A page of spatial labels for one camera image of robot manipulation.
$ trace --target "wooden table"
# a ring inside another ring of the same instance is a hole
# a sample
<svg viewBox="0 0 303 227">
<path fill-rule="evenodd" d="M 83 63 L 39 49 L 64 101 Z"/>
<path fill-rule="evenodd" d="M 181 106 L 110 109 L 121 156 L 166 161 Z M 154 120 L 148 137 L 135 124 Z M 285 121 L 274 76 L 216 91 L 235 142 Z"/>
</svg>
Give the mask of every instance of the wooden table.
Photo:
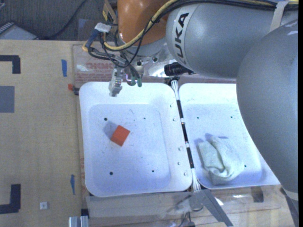
<svg viewBox="0 0 303 227">
<path fill-rule="evenodd" d="M 75 44 L 82 43 L 0 40 L 0 55 L 18 55 L 21 59 L 20 74 L 12 74 L 12 62 L 0 61 L 0 87 L 14 88 L 14 112 L 0 113 L 0 205 L 9 203 L 12 184 L 21 185 L 21 208 L 17 213 L 0 214 L 0 227 L 68 226 L 69 217 L 80 216 L 85 206 L 79 100 L 68 89 L 74 82 Z M 66 76 L 62 60 L 67 62 Z M 214 191 L 214 196 L 227 203 L 223 209 L 235 226 L 294 226 L 279 188 L 263 187 L 263 204 L 229 199 L 235 194 L 248 194 L 250 189 Z M 48 202 L 48 209 L 40 210 L 41 202 Z M 196 226 L 224 226 L 216 223 L 207 210 L 193 218 Z M 124 224 L 117 221 L 116 226 Z M 97 226 L 93 219 L 91 225 Z"/>
</svg>

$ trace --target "gray square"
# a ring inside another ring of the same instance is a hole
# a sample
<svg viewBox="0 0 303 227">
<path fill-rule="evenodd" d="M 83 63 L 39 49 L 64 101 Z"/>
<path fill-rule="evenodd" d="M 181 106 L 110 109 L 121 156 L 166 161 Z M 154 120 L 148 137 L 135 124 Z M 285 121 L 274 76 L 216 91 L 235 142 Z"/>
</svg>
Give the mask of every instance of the gray square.
<svg viewBox="0 0 303 227">
<path fill-rule="evenodd" d="M 0 86 L 0 113 L 15 111 L 15 87 Z"/>
</svg>

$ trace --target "white plastic tray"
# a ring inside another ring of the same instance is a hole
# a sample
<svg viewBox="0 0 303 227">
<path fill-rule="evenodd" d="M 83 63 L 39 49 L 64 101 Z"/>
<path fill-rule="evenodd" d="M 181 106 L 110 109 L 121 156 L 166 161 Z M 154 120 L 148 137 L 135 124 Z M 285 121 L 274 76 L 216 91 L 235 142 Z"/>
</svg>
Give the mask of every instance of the white plastic tray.
<svg viewBox="0 0 303 227">
<path fill-rule="evenodd" d="M 280 184 L 242 120 L 237 103 L 236 84 L 188 83 L 179 89 L 187 136 L 199 182 L 208 189 Z M 224 185 L 213 185 L 202 167 L 198 143 L 211 135 L 229 138 L 239 150 L 244 171 Z"/>
<path fill-rule="evenodd" d="M 80 88 L 85 183 L 95 196 L 179 192 L 190 187 L 188 162 L 173 90 L 162 83 L 126 83 L 110 97 L 108 82 Z M 121 147 L 110 137 L 128 130 Z"/>
</svg>

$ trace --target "gray carpet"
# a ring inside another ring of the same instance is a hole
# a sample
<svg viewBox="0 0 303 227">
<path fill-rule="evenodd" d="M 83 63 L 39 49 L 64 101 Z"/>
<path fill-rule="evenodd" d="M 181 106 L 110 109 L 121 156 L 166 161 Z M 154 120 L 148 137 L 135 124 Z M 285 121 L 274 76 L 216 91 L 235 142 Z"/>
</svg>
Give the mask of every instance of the gray carpet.
<svg viewBox="0 0 303 227">
<path fill-rule="evenodd" d="M 0 26 L 14 21 L 39 39 L 47 39 L 68 23 L 84 0 L 3 0 L 6 6 L 0 11 Z M 79 21 L 103 21 L 103 0 L 88 0 L 62 33 L 53 40 L 78 40 Z"/>
</svg>

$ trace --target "folded towel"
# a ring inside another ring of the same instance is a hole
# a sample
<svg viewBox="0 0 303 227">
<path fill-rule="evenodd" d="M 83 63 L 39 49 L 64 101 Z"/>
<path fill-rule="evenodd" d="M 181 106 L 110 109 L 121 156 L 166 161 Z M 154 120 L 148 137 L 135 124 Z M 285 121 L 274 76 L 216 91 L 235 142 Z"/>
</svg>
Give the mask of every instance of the folded towel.
<svg viewBox="0 0 303 227">
<path fill-rule="evenodd" d="M 200 142 L 198 146 L 204 169 L 214 185 L 231 181 L 243 171 L 244 163 L 229 139 L 212 136 L 209 142 Z"/>
</svg>

